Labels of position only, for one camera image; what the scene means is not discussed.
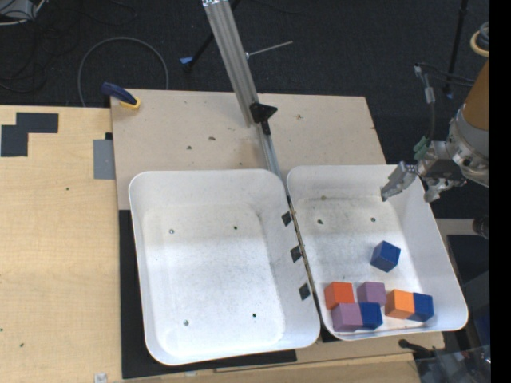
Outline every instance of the tray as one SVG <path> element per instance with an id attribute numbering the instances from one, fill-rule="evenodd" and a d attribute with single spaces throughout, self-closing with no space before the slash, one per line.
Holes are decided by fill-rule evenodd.
<path id="1" fill-rule="evenodd" d="M 129 185 L 145 342 L 166 365 L 319 336 L 283 183 L 262 169 L 143 172 Z"/>
<path id="2" fill-rule="evenodd" d="M 380 187 L 393 165 L 300 166 L 287 177 L 319 311 L 325 327 L 343 340 L 425 331 L 459 330 L 468 310 L 424 189 L 415 180 L 403 193 L 382 202 Z M 382 240 L 402 249 L 398 265 L 386 273 L 370 265 Z M 365 281 L 430 294 L 435 315 L 427 322 L 390 318 L 375 331 L 335 332 L 323 290 L 330 282 Z"/>

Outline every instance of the black clamp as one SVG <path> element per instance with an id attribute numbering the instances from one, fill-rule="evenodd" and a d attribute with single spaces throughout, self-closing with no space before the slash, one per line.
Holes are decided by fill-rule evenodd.
<path id="1" fill-rule="evenodd" d="M 263 132 L 265 135 L 271 135 L 270 125 L 268 123 L 268 119 L 277 112 L 277 108 L 275 106 L 260 104 L 259 102 L 253 102 L 250 105 L 250 112 L 252 114 L 252 119 L 256 124 L 261 123 L 263 127 Z"/>

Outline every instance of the wooden board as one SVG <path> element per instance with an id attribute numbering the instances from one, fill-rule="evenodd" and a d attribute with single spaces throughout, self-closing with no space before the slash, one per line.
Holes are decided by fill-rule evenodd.
<path id="1" fill-rule="evenodd" d="M 182 93 L 178 95 L 186 101 Z M 159 92 L 157 96 L 162 103 L 175 100 L 172 92 Z M 217 100 L 225 101 L 224 97 L 219 94 Z M 296 108 L 301 99 L 289 99 L 288 108 Z M 283 103 L 287 101 L 281 98 L 280 106 L 286 108 Z M 317 97 L 316 106 L 323 101 L 329 104 L 335 100 Z M 355 98 L 353 102 L 353 118 L 358 104 L 358 115 L 370 129 L 365 101 Z M 105 132 L 110 132 L 110 111 L 0 106 L 0 124 L 14 124 L 16 112 L 59 113 L 60 117 L 58 134 L 30 134 L 28 157 L 0 157 L 0 380 L 89 383 L 95 373 L 104 372 L 108 382 L 121 381 L 117 189 L 114 180 L 93 178 L 93 140 L 103 139 Z M 288 112 L 293 117 L 294 111 Z M 307 112 L 293 123 L 305 122 Z M 287 127 L 285 120 L 275 119 L 275 135 L 281 123 L 282 129 Z M 326 123 L 316 119 L 312 125 Z M 222 142 L 220 131 L 208 135 L 216 135 L 216 140 Z M 287 138 L 288 143 L 289 139 L 292 143 L 292 137 Z M 279 140 L 285 142 L 284 134 Z M 354 162 L 368 163 L 374 158 L 380 163 L 381 149 L 374 140 L 375 134 L 371 143 L 377 148 L 372 156 L 357 158 L 356 148 L 347 146 L 346 158 L 351 149 Z M 286 148 L 277 140 L 275 146 Z M 282 165 L 283 170 L 290 167 Z M 428 348 L 443 347 L 440 333 L 406 338 Z M 319 342 L 297 350 L 298 362 L 290 365 L 206 370 L 196 378 L 204 382 L 277 382 L 313 378 L 337 381 L 343 376 L 346 381 L 413 381 L 416 372 L 410 363 L 412 357 L 397 340 Z M 189 379 L 178 373 L 141 381 Z"/>
<path id="2" fill-rule="evenodd" d="M 58 113 L 58 133 L 30 133 L 27 157 L 0 157 L 0 381 L 121 376 L 117 201 L 93 178 L 93 140 L 108 109 Z"/>
<path id="3" fill-rule="evenodd" d="M 140 172 L 266 168 L 255 127 L 247 128 L 234 93 L 131 89 L 138 111 L 112 102 L 120 210 Z M 301 164 L 385 164 L 365 98 L 261 94 L 279 111 L 270 119 L 285 181 Z"/>

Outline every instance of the purple cube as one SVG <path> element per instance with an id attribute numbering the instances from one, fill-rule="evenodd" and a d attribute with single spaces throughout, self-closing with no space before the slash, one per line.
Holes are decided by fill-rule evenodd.
<path id="1" fill-rule="evenodd" d="M 373 250 L 370 264 L 382 271 L 389 272 L 398 265 L 401 248 L 387 241 L 382 241 Z"/>
<path id="2" fill-rule="evenodd" d="M 339 303 L 332 311 L 335 332 L 355 332 L 363 327 L 358 303 Z"/>
<path id="3" fill-rule="evenodd" d="M 357 288 L 359 302 L 377 302 L 380 306 L 386 304 L 385 284 L 383 282 L 367 281 Z"/>

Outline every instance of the cube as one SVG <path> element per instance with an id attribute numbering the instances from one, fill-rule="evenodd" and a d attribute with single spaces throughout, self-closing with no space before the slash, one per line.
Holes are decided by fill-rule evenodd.
<path id="1" fill-rule="evenodd" d="M 382 271 L 389 272 L 398 265 L 400 254 L 401 248 L 387 241 L 382 241 L 374 248 L 370 264 Z"/>
<path id="2" fill-rule="evenodd" d="M 415 313 L 414 294 L 404 290 L 392 290 L 386 296 L 385 315 L 407 319 Z"/>
<path id="3" fill-rule="evenodd" d="M 329 310 L 334 309 L 339 303 L 355 303 L 351 282 L 332 282 L 324 292 Z"/>
<path id="4" fill-rule="evenodd" d="M 359 302 L 360 313 L 362 314 L 362 327 L 363 329 L 375 330 L 381 324 L 382 308 L 377 302 Z"/>
<path id="5" fill-rule="evenodd" d="M 433 297 L 414 292 L 414 313 L 408 317 L 412 321 L 425 322 L 434 315 Z"/>
<path id="6" fill-rule="evenodd" d="M 362 313 L 358 303 L 339 303 L 332 311 L 335 332 L 355 332 L 363 327 Z"/>
<path id="7" fill-rule="evenodd" d="M 377 302 L 380 305 L 386 304 L 386 291 L 383 282 L 367 281 L 357 288 L 357 299 L 359 302 Z"/>

